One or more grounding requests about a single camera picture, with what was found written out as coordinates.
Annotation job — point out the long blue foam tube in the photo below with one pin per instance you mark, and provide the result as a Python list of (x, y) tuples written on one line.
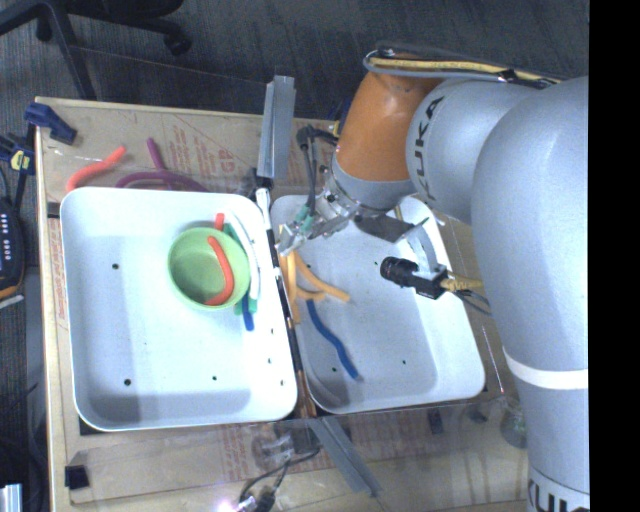
[(330, 340)]

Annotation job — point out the green bowl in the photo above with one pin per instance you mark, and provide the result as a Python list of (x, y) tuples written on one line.
[(192, 270)]

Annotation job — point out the short blue foam tube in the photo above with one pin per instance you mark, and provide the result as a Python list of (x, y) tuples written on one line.
[(248, 320)]

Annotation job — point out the short purple foam tube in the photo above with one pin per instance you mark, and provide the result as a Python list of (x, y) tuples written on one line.
[(156, 154)]

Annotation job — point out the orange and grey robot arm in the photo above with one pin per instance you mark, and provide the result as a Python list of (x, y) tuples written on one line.
[(530, 210)]

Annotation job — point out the yellow foam tube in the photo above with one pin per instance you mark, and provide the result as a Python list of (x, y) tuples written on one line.
[(320, 285), (291, 280), (311, 295)]

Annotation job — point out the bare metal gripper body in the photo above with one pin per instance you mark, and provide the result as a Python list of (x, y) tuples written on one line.
[(330, 215)]

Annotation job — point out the brown cardboard board red print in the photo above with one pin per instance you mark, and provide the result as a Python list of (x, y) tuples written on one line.
[(150, 460)]

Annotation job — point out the long purple foam tube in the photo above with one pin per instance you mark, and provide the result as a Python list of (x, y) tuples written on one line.
[(160, 178)]

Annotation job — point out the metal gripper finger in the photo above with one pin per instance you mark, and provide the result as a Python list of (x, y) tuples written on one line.
[(284, 246), (299, 237)]

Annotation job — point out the wavy orange foam tube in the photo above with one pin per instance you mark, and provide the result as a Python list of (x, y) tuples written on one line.
[(92, 170)]

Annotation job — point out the long orange foam tube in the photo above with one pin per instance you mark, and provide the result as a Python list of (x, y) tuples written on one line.
[(229, 272)]

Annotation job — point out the short orange foam tube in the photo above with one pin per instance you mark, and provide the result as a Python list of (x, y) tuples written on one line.
[(219, 220)]

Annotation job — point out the white plastic tray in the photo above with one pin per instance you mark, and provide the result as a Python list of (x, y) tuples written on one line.
[(150, 350), (400, 330)]

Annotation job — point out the black cylinder on white bracket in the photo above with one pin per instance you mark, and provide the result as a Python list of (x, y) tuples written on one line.
[(406, 272)]

